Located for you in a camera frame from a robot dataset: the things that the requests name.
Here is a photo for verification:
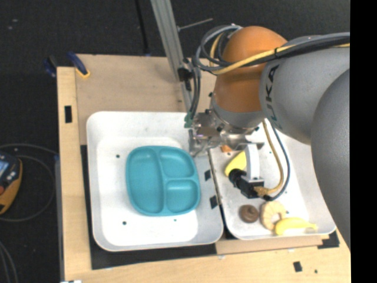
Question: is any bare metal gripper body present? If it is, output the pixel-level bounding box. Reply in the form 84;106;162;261
187;110;265;159

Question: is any black cylinder on white bracket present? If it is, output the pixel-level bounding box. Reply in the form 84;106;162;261
228;143;266;199

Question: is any yellow toy wedge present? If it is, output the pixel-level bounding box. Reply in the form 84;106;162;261
224;150;247;177

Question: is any blue divided plate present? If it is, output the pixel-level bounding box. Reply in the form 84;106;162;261
125;145;202;217

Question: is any black block with thin wires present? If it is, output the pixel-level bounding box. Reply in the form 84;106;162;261
177;66;194;83

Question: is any yellow banana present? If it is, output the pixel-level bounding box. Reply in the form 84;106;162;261
273;216;319;236

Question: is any white plastic tray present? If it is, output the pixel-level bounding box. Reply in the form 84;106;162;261
85;110;224;252
207;119;338;241

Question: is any pale wood board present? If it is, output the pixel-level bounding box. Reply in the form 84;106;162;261
74;53;331;255

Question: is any brown doughnut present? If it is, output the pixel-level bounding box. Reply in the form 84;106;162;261
238;204;260;224

